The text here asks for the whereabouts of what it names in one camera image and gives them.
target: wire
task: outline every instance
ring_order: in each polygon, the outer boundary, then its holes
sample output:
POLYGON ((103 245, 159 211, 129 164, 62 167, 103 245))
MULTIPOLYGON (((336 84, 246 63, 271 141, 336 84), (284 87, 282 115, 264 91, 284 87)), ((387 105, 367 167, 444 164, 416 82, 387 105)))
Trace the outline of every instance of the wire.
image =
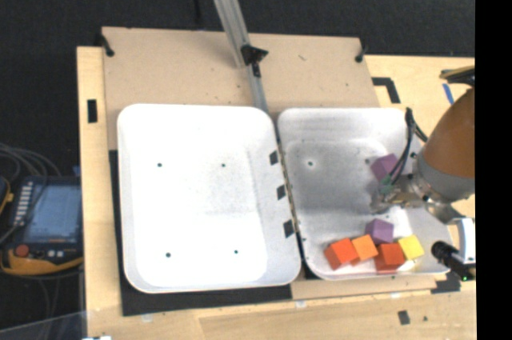
POLYGON ((16 226, 13 226, 11 227, 7 232, 5 232, 1 237, 0 237, 0 245, 4 243, 5 240, 7 240, 7 238, 9 236, 12 235, 13 232, 15 232, 17 229, 19 228, 19 225, 16 225, 16 226))
MULTIPOLYGON (((48 294, 48 289, 46 288, 43 281, 38 281, 38 284, 41 287, 42 292, 44 294, 45 304, 46 304, 45 320, 47 320, 50 318, 50 313, 51 313, 50 295, 48 294)), ((41 338, 48 338, 48 333, 49 333, 48 325, 46 322, 44 322, 43 328, 41 331, 39 331, 39 334, 37 336, 37 340, 39 340, 41 338)))
POLYGON ((407 141, 406 146, 402 152, 402 155, 397 160, 397 162, 394 164, 393 169, 390 171, 391 176, 391 185, 394 185, 400 176, 402 175, 402 172, 404 168, 406 167, 407 158, 409 157, 409 151, 410 151, 410 145, 413 140, 413 135, 416 133, 416 121, 413 117, 413 111, 411 108, 406 108, 406 124, 407 124, 407 141))
MULTIPOLYGON (((44 285, 42 280, 39 280, 38 282, 40 284, 44 285)), ((50 336, 51 329, 54 326, 54 322, 51 321, 50 319, 52 319, 55 316, 55 310, 57 308, 58 291, 59 291, 60 284, 61 284, 61 279, 58 278, 56 283, 55 283, 54 300, 53 300, 53 303, 51 305, 51 309, 49 307, 47 307, 47 309, 49 310, 49 314, 46 317, 46 322, 45 322, 45 325, 44 325, 44 329, 42 330, 42 333, 44 333, 44 337, 43 337, 44 340, 48 339, 48 337, 50 336)))
POLYGON ((46 176, 50 171, 57 176, 62 176, 60 169, 51 160, 25 148, 0 143, 0 157, 15 162, 20 168, 24 167, 30 175, 46 176))
POLYGON ((9 184, 16 182, 20 173, 22 172, 22 165, 20 164, 19 160, 4 152, 0 152, 0 159, 6 159, 7 161, 11 161, 14 164, 14 173, 8 178, 8 181, 9 184))
POLYGON ((428 137, 426 136, 426 134, 421 130, 421 128, 418 126, 418 124, 416 124, 416 135, 418 136, 419 139, 421 139, 423 142, 427 142, 428 141, 428 137))

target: foam block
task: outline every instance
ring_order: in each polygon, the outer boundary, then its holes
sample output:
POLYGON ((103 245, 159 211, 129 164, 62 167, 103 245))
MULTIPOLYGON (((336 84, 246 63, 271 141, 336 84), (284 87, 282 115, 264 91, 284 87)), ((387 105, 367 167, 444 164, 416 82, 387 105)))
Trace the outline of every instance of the foam block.
POLYGON ((382 243, 377 246, 378 255, 375 257, 375 269, 379 272, 393 271, 406 262, 400 244, 382 243))
POLYGON ((323 253, 333 270, 336 270, 344 263, 351 262, 358 258, 358 252, 349 238, 331 243, 323 253))
POLYGON ((393 169, 398 159, 395 154, 389 154, 384 157, 377 158, 373 164, 371 164, 371 170, 374 173, 377 180, 381 181, 389 172, 393 169))
POLYGON ((352 260, 353 265, 378 255, 377 247, 375 247, 373 239, 368 234, 352 239, 352 244, 358 253, 358 259, 352 260))
POLYGON ((365 234, 369 234, 374 241, 375 245, 381 243, 392 243, 393 241, 393 223, 383 221, 381 219, 374 219, 368 222, 365 227, 365 234))
POLYGON ((425 254, 423 246, 415 234, 400 238, 398 244, 402 247, 407 260, 413 260, 425 254))

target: wooden tabletop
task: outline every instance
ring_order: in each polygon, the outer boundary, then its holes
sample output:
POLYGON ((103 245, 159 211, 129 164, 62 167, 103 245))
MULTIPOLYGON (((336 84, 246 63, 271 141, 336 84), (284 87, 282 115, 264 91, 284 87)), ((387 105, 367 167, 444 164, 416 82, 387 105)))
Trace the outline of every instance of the wooden tabletop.
MULTIPOLYGON (((193 42, 190 41, 193 32, 176 30, 105 28, 103 33, 116 51, 114 58, 105 56, 103 49, 98 47, 77 48, 86 323, 89 336, 106 334, 114 340, 367 339, 377 336, 400 339, 476 338, 476 281, 462 283, 458 291, 432 294, 431 291, 446 279, 444 275, 397 276, 386 281, 385 285, 382 280, 375 279, 308 282, 299 278, 292 283, 293 298, 289 301, 123 316, 108 158, 109 149, 115 147, 112 129, 109 130, 112 119, 123 103, 134 100, 127 97, 122 88, 133 88, 133 82, 137 80, 141 88, 148 86, 148 78, 144 74, 151 77, 153 65, 157 73, 152 79, 158 79, 158 74, 163 74, 160 69, 165 68, 170 70, 166 74, 179 74, 181 77, 181 85, 173 87, 172 82, 168 82, 169 85, 164 86, 163 90, 168 91, 171 86, 174 89, 172 97, 179 98, 176 91, 181 88, 186 92, 183 97, 186 96, 188 102, 194 102, 192 94, 196 89, 184 86, 183 80, 194 82, 194 78, 199 80, 208 74, 208 88, 213 88, 211 82, 217 76, 226 80, 240 72, 224 70, 217 75, 210 74, 211 68, 231 68, 224 67, 230 64, 230 50, 220 33, 195 34, 193 42), (166 47, 159 53, 162 44, 166 47), (129 53, 123 50, 127 48, 131 48, 129 53), (213 61, 209 57, 212 50, 216 54, 213 61), (173 53, 180 55, 173 59, 173 53), (167 60, 167 64, 162 62, 162 58, 167 60), (196 58, 203 62, 194 62, 196 58), (180 69, 188 69, 186 74, 177 72, 176 67, 172 68, 177 64, 180 69), (133 73, 131 78, 120 74, 121 69, 130 71, 137 66, 144 69, 139 68, 140 73, 136 77, 133 77, 133 73), (119 94, 117 97, 112 95, 116 91, 119 94), (91 122, 88 106, 92 101, 96 103, 98 116, 91 122), (404 314, 409 322, 401 320, 404 314)), ((399 109, 408 106, 413 109, 417 123, 427 134, 450 106, 442 86, 444 81, 438 77, 441 71, 474 65, 472 58, 377 55, 367 55, 363 63, 355 65, 353 59, 359 43, 354 38, 252 34, 251 40, 261 48, 270 47, 270 54, 276 54, 262 62, 263 77, 267 76, 263 84, 268 89, 266 94, 272 114, 297 104, 392 106, 399 109), (287 70, 292 68, 294 74, 287 70), (373 86, 372 78, 391 80, 401 102, 393 103, 387 89, 373 86), (278 84, 284 79, 286 90, 282 90, 278 84), (304 93, 303 98, 300 91, 296 91, 297 87, 304 93)), ((250 94, 246 92, 241 77, 237 76, 236 83, 229 88, 229 96, 226 96, 226 92, 212 92, 205 98, 209 91, 204 85, 204 81, 199 85, 202 90, 199 101, 202 103, 209 100, 213 104, 250 103, 250 94)), ((226 82, 218 85, 229 87, 226 82)), ((450 85, 454 98, 462 95, 466 89, 464 85, 450 85)), ((167 102, 168 98, 160 98, 158 91, 155 94, 158 100, 167 102)), ((144 94, 142 98, 151 100, 144 94)), ((474 197, 456 202, 454 206, 466 216, 475 215, 474 197)))

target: black tape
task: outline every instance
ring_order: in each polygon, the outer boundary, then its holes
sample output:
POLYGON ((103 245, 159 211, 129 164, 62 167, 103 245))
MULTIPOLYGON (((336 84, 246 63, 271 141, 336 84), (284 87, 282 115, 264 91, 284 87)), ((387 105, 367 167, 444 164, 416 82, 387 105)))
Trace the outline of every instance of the black tape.
POLYGON ((284 185, 281 185, 278 188, 278 200, 284 198, 285 196, 286 196, 286 188, 284 185))
POLYGON ((407 313, 407 310, 399 311, 398 318, 400 319, 400 324, 402 326, 404 326, 406 324, 410 324, 410 318, 409 318, 409 314, 407 313))
POLYGON ((387 93, 390 96, 390 100, 393 104, 400 104, 400 97, 398 96, 397 87, 394 86, 394 82, 389 77, 372 77, 371 79, 374 86, 384 86, 387 89, 387 93))
POLYGON ((87 100, 87 122, 98 122, 98 105, 96 100, 87 100))
POLYGON ((285 238, 289 238, 292 234, 294 234, 294 223, 291 221, 291 219, 289 221, 284 222, 282 225, 285 229, 285 238))
POLYGON ((274 164, 277 164, 278 162, 279 162, 278 152, 274 151, 272 154, 270 154, 270 164, 274 165, 274 164))

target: white tray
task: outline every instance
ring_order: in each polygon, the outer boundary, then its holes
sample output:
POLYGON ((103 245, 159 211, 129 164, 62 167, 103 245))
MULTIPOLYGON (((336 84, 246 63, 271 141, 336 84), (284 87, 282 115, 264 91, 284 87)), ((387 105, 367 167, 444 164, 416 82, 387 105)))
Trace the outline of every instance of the white tray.
POLYGON ((301 259, 270 117, 135 104, 118 116, 126 277, 171 293, 279 286, 301 259))
MULTIPOLYGON (((374 218, 394 224, 394 238, 416 234, 425 255, 408 261, 399 274, 437 274, 448 269, 430 253, 437 240, 452 243, 448 227, 424 208, 392 208, 372 215, 378 186, 370 164, 402 154, 404 113, 393 108, 293 108, 278 118, 283 160, 290 182, 306 263, 320 278, 338 280, 378 275, 374 260, 332 270, 323 253, 332 242, 364 234, 374 218)), ((411 152, 421 146, 414 138, 411 152)), ((404 174, 412 171, 409 159, 404 174)))

